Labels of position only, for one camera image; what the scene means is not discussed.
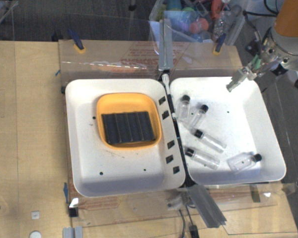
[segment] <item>bottle cap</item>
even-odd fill
[[[191,148],[188,148],[187,151],[185,152],[185,155],[192,157],[194,154],[194,150],[192,150]]]
[[[209,110],[209,107],[207,105],[202,105],[200,110],[203,110],[206,113]]]
[[[182,101],[190,101],[190,97],[187,95],[182,96]]]
[[[259,161],[262,160],[262,156],[259,153],[258,154],[255,154],[254,155],[254,159],[255,159],[256,162],[259,162]]]
[[[194,136],[197,138],[201,138],[203,136],[203,132],[197,129],[194,133]]]

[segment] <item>black divided insert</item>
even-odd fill
[[[148,112],[103,114],[101,117],[108,144],[155,140]]]

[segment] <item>wooden table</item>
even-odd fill
[[[225,48],[240,66],[236,48]],[[72,225],[63,192],[69,176],[59,59],[57,43],[0,41],[0,238],[25,238],[34,230],[57,238]],[[36,211],[39,218],[31,215]],[[298,238],[282,193],[275,205],[224,215],[225,227],[201,229],[200,237]],[[205,227],[199,215],[192,217]],[[181,218],[172,217],[84,228],[83,234],[177,238],[181,230]]]

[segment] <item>small bottle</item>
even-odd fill
[[[205,118],[205,115],[207,111],[209,110],[209,107],[207,105],[202,105],[200,108],[195,112],[193,117],[189,121],[189,127],[198,129]]]
[[[195,137],[197,137],[201,143],[206,144],[207,146],[209,146],[213,150],[216,150],[219,153],[222,153],[226,148],[226,144],[222,143],[221,141],[212,137],[211,135],[208,135],[203,131],[200,131],[199,129],[190,128],[190,132]]]
[[[247,153],[240,153],[228,159],[227,163],[234,173],[239,173],[255,166],[256,163],[261,160],[262,156],[260,154],[250,155]]]
[[[177,117],[180,122],[185,122],[190,112],[190,97],[183,95],[177,107]]]
[[[187,148],[185,155],[189,156],[192,160],[204,165],[204,167],[208,167],[213,170],[216,170],[220,165],[220,160],[218,158],[206,152]]]

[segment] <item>hole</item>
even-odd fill
[[[178,172],[180,172],[180,168],[179,167],[174,167],[173,168],[173,174],[176,174]]]
[[[160,100],[159,100],[159,105],[161,105],[163,102],[165,102],[166,101],[166,99],[165,99],[165,97],[163,96]]]
[[[167,164],[169,164],[171,161],[173,161],[173,155],[166,157],[165,161],[167,162]]]
[[[167,117],[169,116],[169,111],[164,111],[163,114],[162,114],[162,119],[166,119]]]
[[[168,149],[170,149],[172,146],[174,146],[174,140],[170,141],[169,143],[167,143]]]

